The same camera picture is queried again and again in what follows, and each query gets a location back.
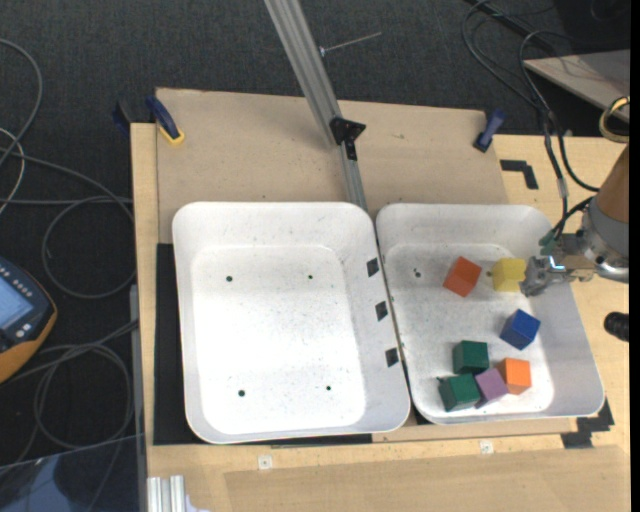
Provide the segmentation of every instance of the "wooden table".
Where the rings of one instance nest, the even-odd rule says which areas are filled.
[[[628,286],[597,277],[572,285],[615,420],[609,431],[593,433],[594,448],[565,449],[560,433],[578,429],[571,418],[446,427],[408,424],[366,445],[154,446],[159,143],[154,125],[132,126],[149,476],[184,475],[191,502],[216,512],[630,509],[629,346],[602,327],[609,312],[628,312]],[[595,185],[622,150],[602,139],[569,138],[566,143],[576,173]],[[494,150],[499,160],[526,160],[540,186],[529,190],[522,174],[502,173],[508,201],[533,205],[555,223],[560,201],[542,139],[496,136]],[[586,197],[569,185],[572,204]],[[567,229],[575,229],[577,220]],[[259,470],[262,456],[270,457],[273,469]]]

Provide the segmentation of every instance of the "orange block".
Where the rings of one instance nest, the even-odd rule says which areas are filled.
[[[482,272],[480,265],[460,256],[449,270],[442,286],[461,297],[466,297],[478,283],[480,272]]]
[[[523,359],[504,358],[496,365],[509,393],[519,395],[531,387],[531,366]]]

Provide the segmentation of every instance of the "empty white tray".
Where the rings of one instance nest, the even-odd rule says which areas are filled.
[[[513,205],[394,204],[376,219],[380,253],[418,411],[440,424],[560,416],[588,416],[604,401],[600,376],[569,284],[542,295],[496,292],[488,273],[502,257],[538,255],[551,225],[538,210]],[[463,298],[442,286],[458,256],[482,266]],[[499,338],[520,308],[542,324],[520,351]],[[485,341],[495,365],[505,357],[531,364],[533,386],[476,409],[446,412],[438,377],[453,375],[452,349],[461,340]]]
[[[393,430],[409,392],[373,222],[346,203],[173,220],[186,415],[211,443]]]

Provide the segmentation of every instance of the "cube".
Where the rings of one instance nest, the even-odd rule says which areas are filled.
[[[460,256],[449,270],[442,286],[461,297],[466,297],[476,286],[480,272],[482,272],[481,266]]]
[[[497,368],[489,368],[476,375],[475,379],[480,391],[480,401],[476,404],[478,408],[495,402],[509,393],[509,388]]]
[[[480,400],[478,385],[470,373],[439,380],[438,391],[447,412],[469,409]]]
[[[453,373],[480,373],[489,368],[489,347],[482,341],[462,340],[453,348]]]
[[[520,258],[501,258],[493,266],[493,289],[497,292],[519,292],[524,281],[527,262]]]
[[[500,339],[523,350],[535,339],[539,327],[540,320],[517,309],[505,322]]]
[[[506,357],[496,365],[496,369],[512,395],[519,395],[531,387],[529,361]]]

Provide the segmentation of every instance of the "black floor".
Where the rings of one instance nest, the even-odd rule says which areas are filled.
[[[519,69],[522,37],[495,18],[470,18],[469,34],[478,51],[524,99],[500,84],[465,47],[461,26],[470,9],[465,0],[304,0],[302,5],[323,47],[382,32],[325,57],[339,99],[487,114],[499,107],[507,113],[503,133],[540,133]],[[586,40],[548,36],[559,54],[629,47],[630,0],[501,0],[490,5],[523,13],[520,19],[536,29]],[[42,104],[22,139],[25,152],[97,180],[125,198],[131,197],[129,146],[111,118],[118,99],[129,103],[135,120],[145,121],[144,97],[157,86],[300,95],[266,7],[258,0],[3,0],[0,39],[24,48],[43,77]],[[527,58],[545,55],[530,47],[525,52]],[[534,81],[564,129],[598,135],[596,108],[544,80]],[[20,132],[36,96],[29,62],[0,45],[0,128]],[[0,134],[0,146],[9,143]],[[10,159],[0,169],[0,197],[7,197],[17,175],[18,163]],[[103,194],[64,171],[29,163],[16,199]],[[56,225],[43,251],[43,238],[62,209],[11,204],[0,215],[0,254],[40,280],[60,309],[46,347],[98,340],[130,319],[128,286],[100,300],[75,296],[128,283],[134,271],[130,220],[113,204],[82,205]],[[43,252],[52,275],[45,271]],[[108,343],[128,365],[129,339],[126,335]],[[51,359],[38,355],[25,369]],[[43,374],[0,385],[0,466],[68,450],[65,444],[94,444],[120,429],[126,381],[112,360],[94,351],[56,370],[39,409],[52,436],[39,429],[30,443]],[[134,432],[130,423],[125,433]]]

